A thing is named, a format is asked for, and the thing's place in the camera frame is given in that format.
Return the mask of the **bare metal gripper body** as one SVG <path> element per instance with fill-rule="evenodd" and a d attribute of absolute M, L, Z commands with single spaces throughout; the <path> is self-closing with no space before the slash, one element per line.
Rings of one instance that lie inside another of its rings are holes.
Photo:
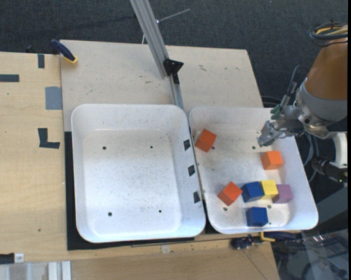
<path fill-rule="evenodd" d="M 272 109 L 272 127 L 278 131 L 290 131 L 292 136 L 308 133 L 321 139 L 331 135 L 328 121 L 313 114 L 307 106 L 276 106 Z"/>

